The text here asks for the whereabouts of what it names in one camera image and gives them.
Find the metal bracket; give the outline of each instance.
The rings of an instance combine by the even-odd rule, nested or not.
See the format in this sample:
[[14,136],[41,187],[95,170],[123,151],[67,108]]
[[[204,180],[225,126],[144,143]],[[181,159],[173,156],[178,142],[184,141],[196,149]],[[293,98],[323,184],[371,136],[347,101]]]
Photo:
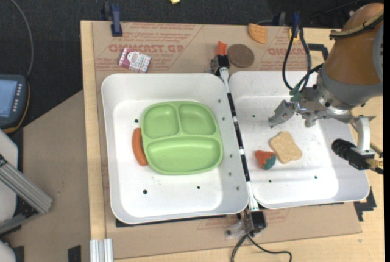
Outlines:
[[91,262],[114,262],[113,242],[111,238],[90,241]]

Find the white tray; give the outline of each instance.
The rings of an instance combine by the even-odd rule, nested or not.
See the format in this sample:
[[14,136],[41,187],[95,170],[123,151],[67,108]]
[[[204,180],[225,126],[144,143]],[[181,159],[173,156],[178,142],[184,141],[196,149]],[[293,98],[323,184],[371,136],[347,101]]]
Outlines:
[[[302,72],[287,72],[294,86]],[[253,194],[266,208],[286,208],[364,199],[369,193],[365,171],[359,171],[331,149],[337,138],[354,143],[350,127],[335,119],[318,120],[306,128],[301,116],[270,128],[268,117],[279,103],[291,98],[281,72],[240,71],[229,80],[246,152]],[[270,170],[260,169],[256,150],[271,150],[268,142],[289,131],[302,150],[302,158],[288,164],[276,161]]]
[[[114,74],[102,84],[111,207],[127,224],[239,213],[248,193],[229,102],[211,74]],[[193,175],[163,175],[140,166],[131,145],[144,110],[155,103],[194,101],[214,113],[221,164]]]

